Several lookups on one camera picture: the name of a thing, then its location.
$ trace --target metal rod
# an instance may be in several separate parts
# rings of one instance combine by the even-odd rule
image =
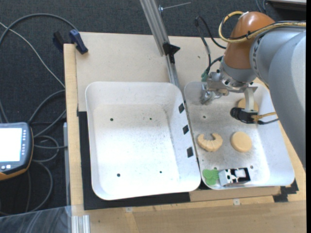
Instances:
[[[171,8],[175,8],[175,7],[182,6],[182,5],[186,5],[186,4],[190,4],[190,3],[191,3],[191,2],[185,2],[185,3],[173,5],[173,6],[169,6],[169,7],[162,8],[162,10],[171,9]]]
[[[151,32],[155,38],[155,42],[161,55],[165,55],[163,43],[169,42],[166,29],[159,13],[156,0],[140,0],[144,10]]]
[[[252,87],[248,87],[244,91],[245,95],[245,111],[251,112],[254,110],[254,91]]]

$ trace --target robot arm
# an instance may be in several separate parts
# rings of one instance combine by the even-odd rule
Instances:
[[[220,36],[228,45],[218,72],[208,76],[201,102],[229,92],[246,95],[258,77],[269,87],[278,118],[305,168],[306,24],[287,26],[259,12],[240,14],[230,39],[222,37],[220,27]]]

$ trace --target green object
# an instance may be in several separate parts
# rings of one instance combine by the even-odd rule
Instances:
[[[207,77],[208,77],[208,74],[207,74],[207,71],[205,70],[204,73],[202,73],[202,75],[201,75],[201,78],[202,78],[201,81],[206,82]]]
[[[216,181],[219,180],[218,170],[216,169],[213,170],[204,169],[203,176],[208,185],[215,185]]]

